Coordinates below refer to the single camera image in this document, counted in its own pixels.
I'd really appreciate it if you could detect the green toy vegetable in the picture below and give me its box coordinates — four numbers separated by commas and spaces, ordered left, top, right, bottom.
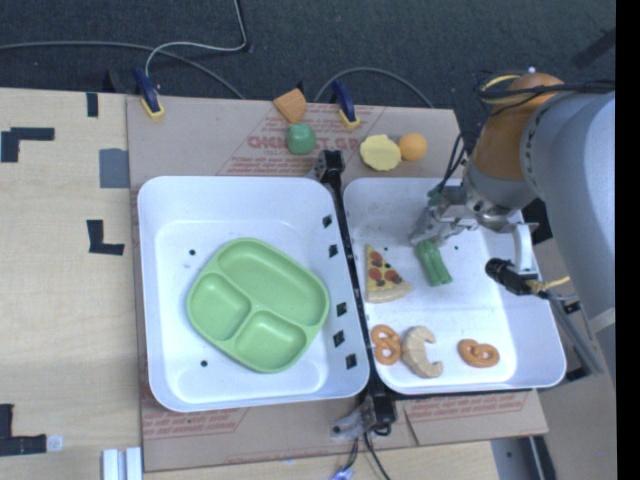
414, 238, 454, 288

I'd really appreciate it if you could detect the orange toy pretzel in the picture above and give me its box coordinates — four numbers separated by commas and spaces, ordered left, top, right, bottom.
456, 338, 501, 369
370, 323, 403, 367

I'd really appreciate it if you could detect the green toy cup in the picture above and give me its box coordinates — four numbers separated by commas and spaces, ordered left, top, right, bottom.
285, 122, 318, 157

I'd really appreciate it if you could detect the toy pizza slice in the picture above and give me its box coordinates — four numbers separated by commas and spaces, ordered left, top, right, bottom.
363, 243, 413, 305

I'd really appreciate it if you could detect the yellow round toy food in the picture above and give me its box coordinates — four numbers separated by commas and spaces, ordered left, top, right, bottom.
358, 133, 403, 173

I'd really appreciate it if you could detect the thin black rod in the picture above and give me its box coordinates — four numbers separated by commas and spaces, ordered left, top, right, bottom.
327, 180, 384, 399

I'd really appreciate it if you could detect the brown cardboard board red print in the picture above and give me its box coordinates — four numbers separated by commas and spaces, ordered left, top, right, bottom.
124, 94, 550, 473

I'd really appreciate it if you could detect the orange toy cheese wedge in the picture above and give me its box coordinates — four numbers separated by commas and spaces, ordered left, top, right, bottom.
272, 87, 309, 125

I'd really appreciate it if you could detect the white plastic tray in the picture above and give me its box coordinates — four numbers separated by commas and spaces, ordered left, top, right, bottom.
136, 174, 372, 414
342, 176, 568, 396

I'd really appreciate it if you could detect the beige toy croissant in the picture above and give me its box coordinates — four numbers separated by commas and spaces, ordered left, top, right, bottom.
400, 325, 445, 380

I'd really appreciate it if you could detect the orange toy ball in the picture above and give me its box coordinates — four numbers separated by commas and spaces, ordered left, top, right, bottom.
398, 132, 429, 163

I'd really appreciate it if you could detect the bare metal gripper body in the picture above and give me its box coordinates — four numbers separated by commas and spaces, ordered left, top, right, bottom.
423, 184, 525, 235

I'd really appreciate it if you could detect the black block with wires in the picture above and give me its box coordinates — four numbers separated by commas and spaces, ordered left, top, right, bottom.
313, 148, 347, 186
366, 392, 399, 434

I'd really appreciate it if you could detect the black cylinder on white bracket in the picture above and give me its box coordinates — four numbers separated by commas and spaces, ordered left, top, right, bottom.
484, 222, 542, 297

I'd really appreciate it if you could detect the green divided plate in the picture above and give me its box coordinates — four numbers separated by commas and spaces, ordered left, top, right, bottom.
185, 237, 332, 375

